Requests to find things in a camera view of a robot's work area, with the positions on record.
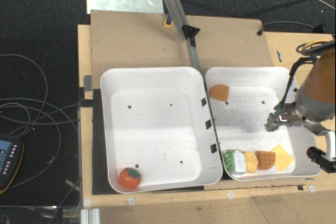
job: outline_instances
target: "electronic device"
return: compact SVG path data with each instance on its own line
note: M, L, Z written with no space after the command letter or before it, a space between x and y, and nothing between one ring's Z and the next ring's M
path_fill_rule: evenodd
M21 164L24 141L17 135L0 134L0 194L12 183Z

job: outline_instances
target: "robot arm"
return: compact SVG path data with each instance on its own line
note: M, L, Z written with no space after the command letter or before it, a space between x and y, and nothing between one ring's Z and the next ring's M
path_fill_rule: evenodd
M281 125L303 125L315 135L324 135L327 140L327 152L311 147L307 150L307 155L326 172L335 173L335 132L321 125L322 121L335 117L335 40L317 40L303 44L298 49L298 52L307 57L300 58L293 65L285 95L274 107L276 111L270 113L265 128L270 132L277 130ZM316 61L316 56L319 55L321 57ZM314 66L297 91L295 102L285 103L294 73L304 63L312 63Z

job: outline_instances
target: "wooden board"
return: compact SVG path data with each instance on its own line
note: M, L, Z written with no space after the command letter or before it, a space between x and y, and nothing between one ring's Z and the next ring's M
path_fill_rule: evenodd
M101 208L101 223L335 223L336 191Z
M79 26L79 69L84 67L81 75L89 74L88 66L91 66L91 42L90 42L90 26ZM277 66L285 66L290 68L291 64L296 60L292 57L293 51L297 44L313 40L316 38L328 38L329 35L316 34L289 34L289 33L264 33L267 40L270 40L271 57ZM277 51L281 51L282 62L279 62ZM86 208L102 207L102 206L122 206L126 205L129 197L136 198L138 205L151 205L160 203L176 203L182 201L212 201L217 199L227 199L227 192L234 191L236 197L252 197L265 195L278 195L283 193L299 193L297 185L313 184L318 191L336 189L336 178L334 175L321 173L321 175L308 178L280 178L273 180L260 180L256 182L219 182L213 186L206 186L206 191L196 191L190 193L143 193L136 195L92 195L92 109L81 108L81 156L82 156L82 187L83 199ZM325 148L325 141L322 137L317 139L318 146ZM304 192L308 192L308 187L304 186Z
M163 27L165 15L91 12L93 88L108 69L189 66L185 39ZM202 73L213 66L272 66L261 21L187 16L201 29L196 36Z

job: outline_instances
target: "wooden table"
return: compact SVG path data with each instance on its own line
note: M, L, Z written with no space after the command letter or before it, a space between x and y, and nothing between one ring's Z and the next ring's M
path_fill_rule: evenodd
M290 68L299 55L295 48L324 34L294 34L264 32L274 66ZM92 74L91 27L78 26L79 84ZM301 85L309 66L297 71ZM86 87L85 99L92 99ZM330 223L334 218L332 204L336 202L336 176L322 172L316 177L282 178L241 183L226 181L219 189L178 193L140 193L130 195L92 195L92 108L80 109L80 154L82 197L84 208L101 208L101 223ZM324 125L334 130L335 120ZM323 137L317 145L326 150ZM315 193L309 191L313 185ZM234 199L228 199L228 192ZM136 205L128 205L135 198Z

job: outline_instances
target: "toy tomato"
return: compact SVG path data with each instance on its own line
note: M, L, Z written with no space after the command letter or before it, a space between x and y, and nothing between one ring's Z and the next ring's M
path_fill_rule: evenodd
M128 189L135 189L140 184L141 176L133 168L124 168L119 174L119 183Z

